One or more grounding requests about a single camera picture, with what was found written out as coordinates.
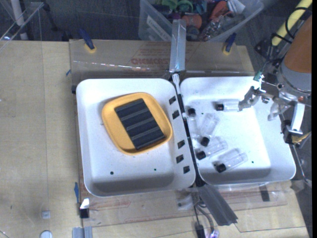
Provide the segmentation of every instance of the wooden table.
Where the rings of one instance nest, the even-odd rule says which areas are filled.
[[[237,50],[245,64],[245,48]],[[0,230],[10,238],[39,237],[43,230],[70,238],[82,226],[70,66],[66,42],[13,41],[0,54]],[[308,238],[290,185],[281,184],[287,204],[236,211],[239,223],[218,227],[221,237]],[[47,210],[51,216],[43,219]],[[189,216],[93,227],[93,237],[193,238],[194,222]]]

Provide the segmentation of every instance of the clear plastic container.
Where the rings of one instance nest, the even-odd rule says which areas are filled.
[[[223,154],[212,158],[212,165],[219,172],[222,173],[227,170],[236,168],[237,166],[247,162],[248,156],[245,152],[241,152],[240,149],[234,148]]]
[[[234,32],[242,28],[251,18],[260,13],[264,6],[260,0],[235,0],[239,5],[238,14],[243,14],[245,19],[227,31],[212,38],[213,42],[225,42],[225,40]],[[172,34],[172,23],[168,21],[152,4],[156,0],[140,0],[140,21],[139,21],[139,37],[143,41],[155,39],[156,41],[170,41]],[[147,28],[153,28],[156,33],[152,36]]]
[[[201,136],[211,139],[220,123],[220,118],[213,113],[204,114],[201,128]]]
[[[198,139],[201,136],[201,133],[198,127],[196,111],[193,108],[188,110],[187,124],[191,138]]]
[[[219,100],[214,103],[214,108],[217,111],[237,112],[239,111],[239,102],[239,100],[235,99]]]

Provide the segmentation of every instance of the black cable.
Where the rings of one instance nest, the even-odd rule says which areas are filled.
[[[198,223],[198,225],[200,225],[199,219],[198,219],[198,214],[197,214],[197,209],[196,209],[196,206],[195,206],[195,205],[194,205],[194,211],[195,211],[197,223]]]
[[[305,11],[310,11],[311,13],[313,13],[312,10],[310,10],[310,9],[308,9],[308,8],[306,8],[306,7],[297,7],[297,8],[294,9],[293,12],[295,12],[295,11],[297,11],[297,10],[305,10]],[[285,21],[285,28],[286,28],[287,34],[288,34],[292,39],[294,39],[295,36],[290,32],[290,29],[288,28],[288,20],[289,20],[289,18],[290,18],[290,16],[291,16],[292,14],[290,14],[290,15],[287,17],[287,19],[286,19],[286,21]]]
[[[196,207],[197,207],[197,209],[208,219],[211,232],[213,232],[213,231],[214,231],[214,224],[213,224],[212,218],[208,215],[207,212],[205,212],[205,211],[204,211],[203,209],[201,209],[199,206],[196,206]]]
[[[285,42],[287,42],[287,43],[289,43],[289,44],[292,44],[291,41],[287,40],[286,38],[284,38],[284,37],[282,37],[282,36],[280,36],[280,35],[278,35],[278,34],[276,34],[276,33],[273,33],[273,34],[272,34],[271,39],[273,39],[274,37],[278,37],[278,38],[282,39],[283,41],[285,41]]]

